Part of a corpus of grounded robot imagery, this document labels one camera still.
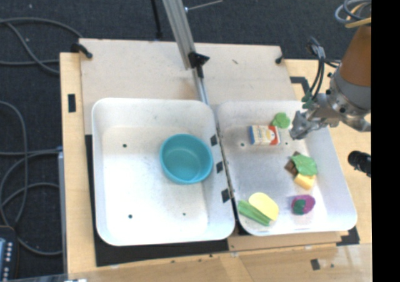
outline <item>black bracket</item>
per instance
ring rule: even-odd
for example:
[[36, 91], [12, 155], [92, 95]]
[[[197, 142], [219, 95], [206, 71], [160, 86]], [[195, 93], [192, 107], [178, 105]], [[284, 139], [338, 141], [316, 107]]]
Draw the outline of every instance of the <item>black bracket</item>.
[[83, 54], [86, 55], [88, 59], [91, 59], [93, 57], [93, 54], [90, 53], [82, 44], [80, 43], [73, 43], [71, 45], [71, 52], [72, 53], [79, 53], [82, 52]]
[[189, 62], [192, 69], [197, 69], [197, 75], [199, 78], [204, 78], [203, 73], [203, 65], [209, 60], [210, 58], [205, 55], [198, 54], [196, 52], [189, 53]]

